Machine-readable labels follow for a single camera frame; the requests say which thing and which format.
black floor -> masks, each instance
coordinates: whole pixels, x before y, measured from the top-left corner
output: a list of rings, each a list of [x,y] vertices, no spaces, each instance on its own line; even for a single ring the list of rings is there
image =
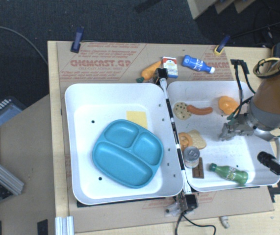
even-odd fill
[[[257,0],[238,14],[214,6],[193,20],[187,0],[0,0],[0,26],[29,38],[47,59],[48,40],[73,41],[77,26],[84,39],[107,42],[211,44],[280,22],[280,0]],[[271,47],[280,42],[280,24],[234,38],[228,46]],[[25,106],[49,93],[48,67],[22,37],[0,29],[0,99],[11,95]]]

white bottle cap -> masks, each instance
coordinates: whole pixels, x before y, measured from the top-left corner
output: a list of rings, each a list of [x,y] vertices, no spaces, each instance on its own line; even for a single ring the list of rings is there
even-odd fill
[[[213,74],[215,72],[215,68],[214,67],[211,67],[210,68],[210,71],[209,71],[209,74]]]

blue plate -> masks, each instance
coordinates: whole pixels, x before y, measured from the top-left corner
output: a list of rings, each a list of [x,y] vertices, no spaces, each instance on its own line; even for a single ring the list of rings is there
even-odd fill
[[[131,188],[144,187],[153,179],[163,155],[163,144],[152,132],[124,119],[104,129],[92,152],[100,171]]]

blue clamp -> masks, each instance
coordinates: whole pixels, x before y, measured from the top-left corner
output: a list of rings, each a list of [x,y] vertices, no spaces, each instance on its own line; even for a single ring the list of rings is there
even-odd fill
[[[76,29],[76,39],[72,43],[71,50],[70,50],[71,52],[79,53],[80,46],[81,46],[80,42],[82,40],[83,33],[84,33],[84,27],[78,27]]]

green bottle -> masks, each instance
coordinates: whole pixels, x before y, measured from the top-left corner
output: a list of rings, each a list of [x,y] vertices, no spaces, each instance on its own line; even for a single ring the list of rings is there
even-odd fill
[[[218,175],[221,177],[236,181],[240,183],[241,185],[244,185],[248,180],[248,173],[246,171],[238,170],[236,168],[233,168],[231,166],[225,165],[225,166],[217,166],[216,164],[212,163],[209,166],[210,171],[215,171]]]

